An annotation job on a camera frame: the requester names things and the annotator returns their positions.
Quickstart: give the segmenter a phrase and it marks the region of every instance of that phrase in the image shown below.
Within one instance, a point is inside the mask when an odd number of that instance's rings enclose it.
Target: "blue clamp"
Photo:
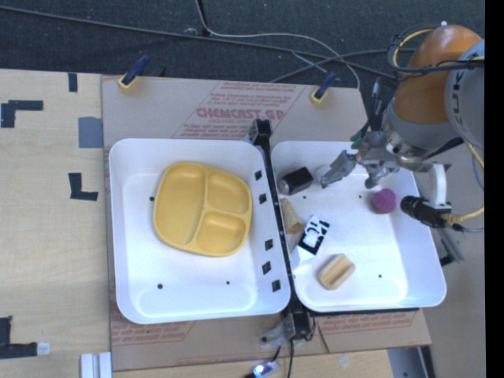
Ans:
[[[320,104],[325,98],[325,92],[335,82],[336,73],[330,72],[324,82],[309,97],[314,104]]]
[[[127,90],[134,83],[136,83],[136,77],[142,74],[143,70],[149,64],[150,58],[143,55],[136,63],[129,69],[129,71],[124,74],[117,82],[119,87],[123,90]]]

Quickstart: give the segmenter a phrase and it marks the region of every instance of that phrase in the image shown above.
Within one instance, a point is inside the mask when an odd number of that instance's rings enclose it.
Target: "wooden block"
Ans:
[[[285,198],[280,200],[280,205],[282,206],[283,215],[283,226],[285,227],[285,232],[287,234],[295,234],[300,232],[305,225],[302,223],[298,214],[295,212],[292,204]]]
[[[334,255],[319,272],[318,280],[328,290],[335,290],[355,270],[355,265],[344,255]]]

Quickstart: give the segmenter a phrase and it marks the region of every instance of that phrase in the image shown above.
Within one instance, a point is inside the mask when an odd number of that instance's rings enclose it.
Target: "yellow plate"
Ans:
[[[191,161],[163,172],[153,222],[164,243],[196,254],[234,254],[246,241],[251,217],[250,188],[238,176]]]

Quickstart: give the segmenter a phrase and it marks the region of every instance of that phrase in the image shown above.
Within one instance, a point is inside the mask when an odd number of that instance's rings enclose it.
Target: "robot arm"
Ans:
[[[424,34],[408,65],[399,66],[399,50]],[[484,166],[476,151],[484,151],[484,39],[458,25],[415,27],[394,38],[387,58],[398,74],[392,99],[373,109],[368,123],[352,138],[358,152],[342,152],[321,177],[321,185],[341,180],[356,164],[369,174],[367,188],[400,168],[430,172],[433,192],[427,198],[404,198],[402,210],[430,227],[456,228],[484,210],[451,214],[445,203],[445,168],[431,159],[465,143]],[[377,80],[373,91],[377,102],[381,84]]]

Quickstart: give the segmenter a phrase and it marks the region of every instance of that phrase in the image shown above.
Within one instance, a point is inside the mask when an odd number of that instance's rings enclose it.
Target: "pink ball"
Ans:
[[[371,206],[378,213],[390,213],[396,206],[395,193],[387,188],[377,191],[371,197]]]

